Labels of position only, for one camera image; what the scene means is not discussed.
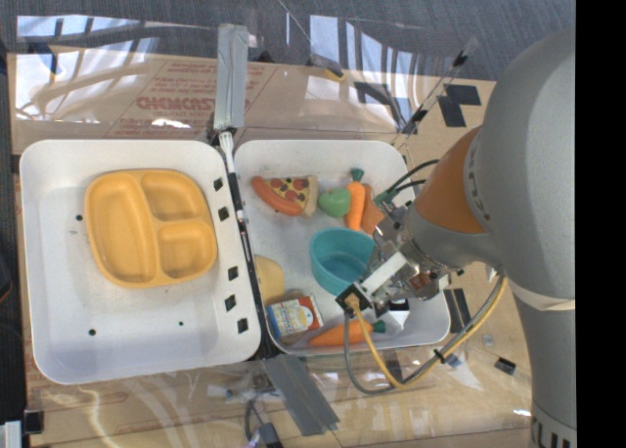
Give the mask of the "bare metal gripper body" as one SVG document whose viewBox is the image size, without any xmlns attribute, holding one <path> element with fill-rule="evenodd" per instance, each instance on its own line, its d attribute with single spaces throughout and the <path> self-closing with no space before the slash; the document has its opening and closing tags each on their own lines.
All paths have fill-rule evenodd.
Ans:
<svg viewBox="0 0 626 448">
<path fill-rule="evenodd" d="M 429 300 L 440 291 L 448 271 L 418 246 L 409 224 L 412 207 L 382 203 L 383 219 L 375 227 L 373 273 L 382 278 L 373 291 L 375 302 L 397 302 L 415 297 Z"/>
</svg>

